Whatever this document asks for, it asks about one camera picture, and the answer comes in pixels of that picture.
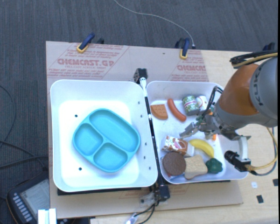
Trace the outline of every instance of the green vegetable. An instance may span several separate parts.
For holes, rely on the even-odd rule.
[[[208,160],[205,165],[207,166],[208,173],[217,174],[223,170],[222,163],[215,158]]]

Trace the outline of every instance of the banana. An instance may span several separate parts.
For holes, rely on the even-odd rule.
[[[193,139],[190,140],[189,143],[192,146],[203,150],[209,157],[211,158],[215,157],[214,148],[208,142],[200,139]]]

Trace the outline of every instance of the soda can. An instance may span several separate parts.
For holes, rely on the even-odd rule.
[[[196,98],[193,95],[182,98],[182,104],[188,116],[198,114],[200,111]]]
[[[208,100],[204,95],[196,97],[196,102],[198,104],[200,111],[205,111],[208,105]]]

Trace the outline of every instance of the table surface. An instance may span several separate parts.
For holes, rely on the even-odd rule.
[[[222,87],[226,86],[236,71],[229,63],[230,58],[243,54],[243,52],[210,50],[202,50],[201,53],[209,81]],[[278,127],[274,130],[278,140]],[[252,160],[252,165],[262,166],[274,159],[273,141],[265,127],[247,125],[239,129],[238,133],[252,136],[248,140],[248,156]],[[260,170],[259,173],[265,173],[270,168]],[[274,180],[278,181],[278,165],[269,175],[249,174],[245,179],[237,180],[243,198],[242,204],[155,211],[148,223],[189,223],[189,220],[193,224],[279,223],[278,184],[275,185]],[[263,202],[258,201],[258,196],[262,197]],[[130,216],[131,214],[96,216],[90,223],[125,223]],[[149,212],[140,215],[138,222],[144,221],[148,216]]]

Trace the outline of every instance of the hot dog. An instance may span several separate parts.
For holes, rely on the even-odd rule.
[[[180,113],[180,111],[176,108],[173,99],[168,99],[167,104],[169,106],[170,111],[176,118],[178,118],[182,122],[186,121],[187,117]]]

